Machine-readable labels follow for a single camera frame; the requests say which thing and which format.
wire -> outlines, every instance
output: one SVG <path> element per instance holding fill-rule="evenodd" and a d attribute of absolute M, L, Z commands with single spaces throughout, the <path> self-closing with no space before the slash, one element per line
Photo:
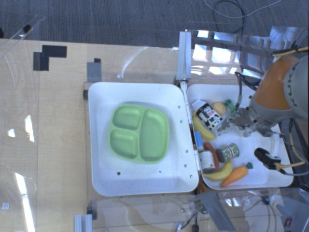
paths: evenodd
<path fill-rule="evenodd" d="M 291 146 L 291 149 L 293 151 L 293 153 L 296 155 L 296 157 L 300 160 L 300 162 L 297 162 L 297 163 L 293 163 L 293 164 L 287 164 L 287 165 L 283 165 L 283 164 L 280 164 L 278 162 L 275 162 L 275 166 L 277 168 L 277 170 L 280 171 L 280 173 L 282 174 L 285 174 L 285 175 L 291 175 L 291 176 L 302 176 L 302 175 L 306 175 L 309 173 L 309 170 L 304 172 L 304 173 L 300 173 L 300 174 L 291 174 L 291 173 L 287 173 L 285 170 L 283 170 L 284 168 L 288 168 L 288 167 L 297 167 L 297 166 L 301 166 L 303 164 L 307 164 L 309 165 L 308 163 L 308 160 L 301 156 L 301 154 L 295 149 L 294 147 L 294 143 L 293 143 L 293 137 L 292 137 L 292 127 L 293 127 L 293 120 L 290 119 L 290 123 L 289 123 L 289 139 L 290 139 L 290 146 Z"/>
<path fill-rule="evenodd" d="M 267 208 L 267 213 L 268 213 L 268 216 L 267 216 L 268 224 L 267 224 L 266 232 L 268 232 L 269 228 L 270 228 L 270 211 L 269 211 L 269 206 L 268 205 L 266 205 L 266 208 Z"/>
<path fill-rule="evenodd" d="M 245 75 L 243 75 L 243 74 L 241 74 L 241 73 L 239 73 L 239 72 L 235 72 L 235 75 L 236 75 L 237 77 L 240 77 L 241 81 L 243 81 L 245 85 L 247 85 L 249 88 L 251 88 L 251 89 L 254 90 L 254 91 L 257 90 L 257 88 L 256 88 L 255 86 L 258 86 L 258 85 L 260 84 L 260 81 L 261 81 L 261 80 L 259 80 L 258 82 L 256 82 L 256 84 L 252 84 L 252 83 L 250 83 L 250 82 L 246 79 L 246 76 L 245 76 Z"/>
<path fill-rule="evenodd" d="M 274 214 L 275 232 L 276 232 L 277 231 L 277 217 L 276 217 L 276 213 L 274 211 L 274 208 L 271 207 L 271 205 L 269 206 L 269 208 L 271 209 L 272 213 Z"/>
<path fill-rule="evenodd" d="M 198 216 L 198 212 L 197 215 L 195 216 L 195 224 L 197 225 L 197 216 Z"/>
<path fill-rule="evenodd" d="M 189 218 L 189 220 L 188 220 L 184 225 L 182 225 L 182 227 L 181 227 L 180 229 L 182 230 L 182 229 L 184 229 L 185 227 L 187 227 L 188 224 L 191 222 L 191 220 L 197 215 L 197 213 L 198 213 L 198 211 L 195 212 L 195 213 Z"/>
<path fill-rule="evenodd" d="M 262 10 L 262 9 L 268 8 L 268 7 L 270 7 L 270 6 L 273 6 L 273 5 L 275 5 L 275 4 L 277 4 L 277 3 L 281 2 L 281 1 L 282 1 L 282 0 L 278 0 L 277 2 L 274 2 L 274 3 L 272 3 L 272 4 L 269 4 L 269 5 L 266 5 L 266 6 L 264 6 L 264 7 L 261 7 L 261 8 L 259 8 L 259 9 L 257 9 L 257 10 L 254 10 L 254 11 L 250 12 L 249 14 L 246 14 L 246 15 L 243 15 L 243 16 L 231 17 L 231 16 L 227 16 L 227 15 L 225 15 L 225 14 L 222 14 L 222 13 L 218 12 L 217 10 L 214 10 L 214 8 L 212 8 L 212 7 L 206 2 L 206 0 L 204 0 L 205 4 L 206 4 L 211 10 L 214 10 L 217 14 L 219 14 L 219 15 L 221 15 L 221 16 L 223 16 L 223 17 L 229 18 L 229 19 L 241 19 L 241 18 L 243 18 L 243 17 L 250 16 L 250 15 L 252 15 L 252 14 L 254 14 L 254 13 L 256 13 L 256 12 Z"/>
<path fill-rule="evenodd" d="M 242 14 L 243 16 L 246 15 L 244 9 L 242 8 L 242 6 L 240 5 L 240 3 L 239 3 L 237 0 L 235 0 L 235 2 L 230 1 L 230 0 L 220 0 L 220 1 L 216 2 L 216 3 L 214 4 L 214 6 L 213 6 L 212 16 L 213 16 L 213 19 L 214 19 L 214 21 L 215 21 L 215 23 L 216 23 L 216 26 L 217 26 L 218 31 L 220 31 L 220 29 L 219 29 L 219 25 L 218 25 L 217 19 L 216 19 L 216 7 L 217 7 L 217 5 L 218 5 L 219 3 L 222 3 L 222 2 L 228 2 L 228 3 L 231 3 L 231 4 L 235 5 L 235 6 L 237 6 L 237 7 L 241 10 L 241 14 Z M 243 28 L 244 28 L 244 26 L 245 26 L 245 23 L 246 23 L 246 17 L 243 17 L 243 18 L 242 18 L 242 24 L 241 24 L 240 28 L 234 30 L 234 31 L 231 32 L 231 33 L 236 33 L 236 32 L 238 32 L 239 30 L 241 30 L 241 34 L 242 34 L 242 33 L 243 33 Z"/>
<path fill-rule="evenodd" d="M 239 95 L 238 95 L 237 103 L 235 105 L 235 111 L 237 111 L 239 109 L 239 106 L 241 104 L 241 99 L 242 99 L 242 85 L 241 85 L 240 73 L 239 72 L 235 72 L 235 75 L 236 75 L 236 77 L 238 79 L 238 85 L 239 85 Z"/>
<path fill-rule="evenodd" d="M 247 211 L 251 210 L 252 208 L 254 208 L 255 206 L 257 206 L 260 202 L 262 202 L 262 200 L 258 200 L 258 201 L 255 202 L 251 207 L 249 207 L 247 210 L 244 210 L 243 212 L 247 212 Z"/>
<path fill-rule="evenodd" d="M 282 57 L 288 54 L 297 53 L 297 52 L 307 52 L 309 50 L 309 47 L 301 47 L 301 48 L 295 48 L 295 49 L 284 49 L 279 51 L 272 52 L 272 57 Z"/>

toy can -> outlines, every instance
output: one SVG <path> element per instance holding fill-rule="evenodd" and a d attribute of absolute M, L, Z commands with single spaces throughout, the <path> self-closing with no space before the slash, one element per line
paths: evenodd
<path fill-rule="evenodd" d="M 204 150 L 202 152 L 199 152 L 199 160 L 203 173 L 207 174 L 216 170 L 211 151 Z"/>
<path fill-rule="evenodd" d="M 216 150 L 219 162 L 227 162 L 239 156 L 239 149 L 236 144 L 229 144 L 221 149 Z"/>

green divided plate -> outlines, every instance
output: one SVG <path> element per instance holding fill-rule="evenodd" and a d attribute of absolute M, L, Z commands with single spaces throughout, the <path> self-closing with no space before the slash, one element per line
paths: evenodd
<path fill-rule="evenodd" d="M 121 105 L 113 112 L 108 144 L 112 152 L 122 159 L 157 163 L 167 154 L 169 121 L 157 109 Z"/>

green can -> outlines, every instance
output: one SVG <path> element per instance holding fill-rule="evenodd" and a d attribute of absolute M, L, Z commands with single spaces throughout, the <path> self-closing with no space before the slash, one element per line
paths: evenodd
<path fill-rule="evenodd" d="M 233 158 L 239 157 L 239 149 L 236 144 L 229 144 L 216 150 L 219 161 L 224 163 Z"/>

gray carpet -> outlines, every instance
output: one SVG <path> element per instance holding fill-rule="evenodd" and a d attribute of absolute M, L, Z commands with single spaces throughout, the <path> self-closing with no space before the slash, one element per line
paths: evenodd
<path fill-rule="evenodd" d="M 214 4 L 218 0 L 207 0 Z M 246 13 L 277 0 L 238 0 Z M 232 4 L 218 6 L 222 13 L 240 15 Z M 9 37 L 29 15 L 42 15 L 40 34 L 31 39 L 173 47 L 179 31 L 216 30 L 211 10 L 203 0 L 0 0 L 0 27 Z M 309 0 L 283 0 L 246 19 L 244 34 L 268 36 L 272 26 L 308 29 Z M 241 20 L 217 17 L 220 28 L 231 31 Z M 303 45 L 308 45 L 308 36 Z"/>

